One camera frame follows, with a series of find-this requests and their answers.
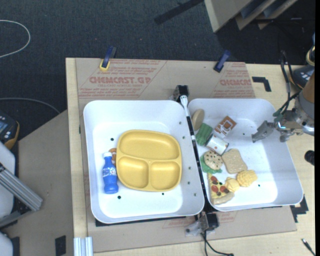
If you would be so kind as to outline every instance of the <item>toy bottle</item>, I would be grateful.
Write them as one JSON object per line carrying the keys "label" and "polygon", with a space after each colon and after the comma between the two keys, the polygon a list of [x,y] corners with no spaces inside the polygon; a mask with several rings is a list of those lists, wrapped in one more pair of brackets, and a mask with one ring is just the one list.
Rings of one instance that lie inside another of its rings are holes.
{"label": "toy bottle", "polygon": [[106,152],[103,154],[104,166],[102,168],[102,177],[104,182],[104,192],[106,194],[114,194],[118,192],[117,184],[117,170],[115,165],[112,163],[112,153]]}

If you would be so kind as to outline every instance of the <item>cardboard sheet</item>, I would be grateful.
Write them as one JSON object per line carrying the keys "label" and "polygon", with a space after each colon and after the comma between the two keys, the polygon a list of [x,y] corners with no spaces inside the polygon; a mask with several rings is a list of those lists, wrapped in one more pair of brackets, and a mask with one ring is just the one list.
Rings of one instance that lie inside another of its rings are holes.
{"label": "cardboard sheet", "polygon": [[[201,241],[186,236],[194,216],[97,226],[91,212],[88,158],[83,120],[85,105],[93,100],[168,100],[177,85],[188,85],[189,100],[197,98],[255,98],[246,64],[225,62],[220,73],[212,61],[112,59],[107,72],[101,59],[76,58],[78,102],[83,157],[88,235],[94,252]],[[209,240],[296,230],[289,206],[217,212],[220,226]]]}

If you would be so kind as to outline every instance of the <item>black floor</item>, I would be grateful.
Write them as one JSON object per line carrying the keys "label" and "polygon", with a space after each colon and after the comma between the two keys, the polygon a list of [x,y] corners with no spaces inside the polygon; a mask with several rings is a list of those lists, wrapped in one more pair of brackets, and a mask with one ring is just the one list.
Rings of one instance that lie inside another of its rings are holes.
{"label": "black floor", "polygon": [[[186,3],[198,4],[182,8]],[[170,10],[176,10],[173,16]],[[264,29],[253,22],[240,31],[232,19],[213,33],[200,0],[7,1],[0,20],[23,24],[31,40],[22,51],[0,57],[0,110],[20,123],[22,139],[58,113],[38,102],[4,98],[43,101],[62,112],[65,58],[103,58],[111,45],[119,59],[217,61],[227,49],[229,61],[278,64],[285,50],[292,65],[304,65],[315,13],[316,0],[299,0]],[[27,40],[22,26],[0,21],[0,56]]]}

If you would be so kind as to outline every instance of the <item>yellow plate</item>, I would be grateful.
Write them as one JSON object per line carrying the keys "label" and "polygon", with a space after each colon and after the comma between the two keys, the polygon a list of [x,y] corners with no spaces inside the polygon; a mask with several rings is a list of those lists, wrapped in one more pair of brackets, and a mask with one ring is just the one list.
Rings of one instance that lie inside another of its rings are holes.
{"label": "yellow plate", "polygon": [[181,180],[182,157],[178,141],[150,130],[124,132],[117,144],[116,171],[128,188],[169,191]]}

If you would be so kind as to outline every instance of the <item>blue bottle label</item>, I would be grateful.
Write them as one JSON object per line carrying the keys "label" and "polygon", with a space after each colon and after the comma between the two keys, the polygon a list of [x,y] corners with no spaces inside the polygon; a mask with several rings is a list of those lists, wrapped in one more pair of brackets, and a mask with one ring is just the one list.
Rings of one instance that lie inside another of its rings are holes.
{"label": "blue bottle label", "polygon": [[116,176],[117,172],[114,167],[105,167],[102,169],[102,177]]}

